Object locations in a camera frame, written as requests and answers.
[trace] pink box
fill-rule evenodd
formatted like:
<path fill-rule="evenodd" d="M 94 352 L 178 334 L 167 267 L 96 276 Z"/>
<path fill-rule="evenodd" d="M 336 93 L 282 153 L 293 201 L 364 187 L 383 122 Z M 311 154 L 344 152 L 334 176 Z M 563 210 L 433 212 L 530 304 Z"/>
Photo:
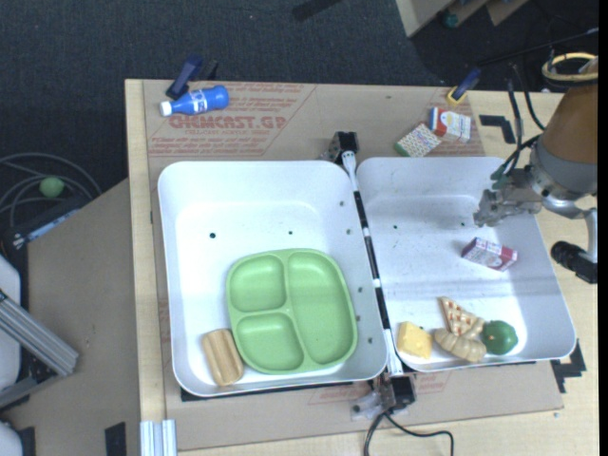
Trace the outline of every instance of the pink box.
<path fill-rule="evenodd" d="M 516 250 L 479 237 L 472 239 L 462 252 L 462 258 L 499 271 L 508 269 L 516 262 L 517 257 Z"/>

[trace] black floor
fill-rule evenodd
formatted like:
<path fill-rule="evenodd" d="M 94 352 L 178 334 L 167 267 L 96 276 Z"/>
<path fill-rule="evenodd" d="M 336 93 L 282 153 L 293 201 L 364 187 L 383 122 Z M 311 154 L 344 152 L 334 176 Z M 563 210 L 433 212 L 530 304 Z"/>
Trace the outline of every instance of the black floor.
<path fill-rule="evenodd" d="M 540 90 L 547 44 L 599 26 L 599 0 L 531 0 L 497 27 L 481 9 L 457 29 L 437 19 L 411 39 L 394 0 L 0 0 L 0 8 L 0 161 L 57 155 L 103 191 L 126 177 L 124 80 L 174 79 L 191 52 L 217 60 L 219 80 L 454 86 L 480 61 L 541 47 L 484 66 L 478 84 L 506 89 L 514 62 Z M 597 54 L 599 34 L 553 49 Z M 12 162 L 71 174 L 54 161 Z M 0 164 L 0 230 L 10 223 L 8 191 L 29 177 Z M 13 222 L 33 204 L 13 210 Z"/>

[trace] white bottle cap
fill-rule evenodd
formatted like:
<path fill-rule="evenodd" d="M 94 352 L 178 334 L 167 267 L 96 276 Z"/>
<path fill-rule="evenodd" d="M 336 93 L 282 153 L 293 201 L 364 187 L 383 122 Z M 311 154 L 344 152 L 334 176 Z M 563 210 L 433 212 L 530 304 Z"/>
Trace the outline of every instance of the white bottle cap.
<path fill-rule="evenodd" d="M 168 117 L 173 113 L 173 108 L 171 107 L 171 102 L 161 102 L 161 115 L 163 117 Z"/>

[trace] red and white box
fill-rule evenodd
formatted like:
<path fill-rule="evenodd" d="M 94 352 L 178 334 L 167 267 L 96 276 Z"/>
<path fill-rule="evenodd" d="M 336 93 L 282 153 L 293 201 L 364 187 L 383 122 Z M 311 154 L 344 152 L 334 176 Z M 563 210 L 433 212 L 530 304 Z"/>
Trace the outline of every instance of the red and white box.
<path fill-rule="evenodd" d="M 471 140 L 471 118 L 437 106 L 430 110 L 430 129 L 443 140 L 468 143 Z"/>
<path fill-rule="evenodd" d="M 493 270 L 505 271 L 517 261 L 516 250 L 475 237 L 463 249 L 462 258 L 479 263 Z"/>

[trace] toy pizza slice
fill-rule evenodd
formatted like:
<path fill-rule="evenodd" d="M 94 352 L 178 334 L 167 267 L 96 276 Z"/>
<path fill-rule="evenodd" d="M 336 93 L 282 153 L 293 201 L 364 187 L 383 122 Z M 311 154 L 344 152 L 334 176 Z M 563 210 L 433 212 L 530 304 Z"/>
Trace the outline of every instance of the toy pizza slice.
<path fill-rule="evenodd" d="M 465 311 L 449 297 L 439 297 L 447 327 L 457 336 L 473 337 L 484 327 L 484 320 L 473 313 Z"/>

